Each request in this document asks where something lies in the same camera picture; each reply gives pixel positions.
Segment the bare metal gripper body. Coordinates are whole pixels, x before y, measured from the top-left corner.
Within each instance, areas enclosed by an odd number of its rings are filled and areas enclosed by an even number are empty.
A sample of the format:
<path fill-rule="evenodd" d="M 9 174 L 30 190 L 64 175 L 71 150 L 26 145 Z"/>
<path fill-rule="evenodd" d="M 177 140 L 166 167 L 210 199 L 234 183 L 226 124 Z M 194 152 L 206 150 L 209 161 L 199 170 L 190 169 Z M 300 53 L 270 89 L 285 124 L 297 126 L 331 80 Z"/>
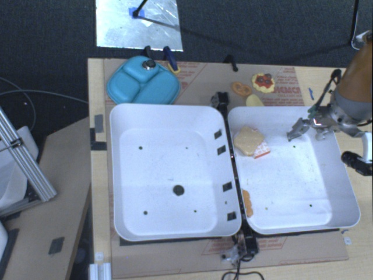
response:
<path fill-rule="evenodd" d="M 358 127 L 360 122 L 339 106 L 313 105 L 308 113 L 310 126 L 316 130 L 316 139 L 325 139 L 327 134 L 334 132 L 343 132 L 352 138 L 361 138 L 364 135 L 364 131 Z"/>

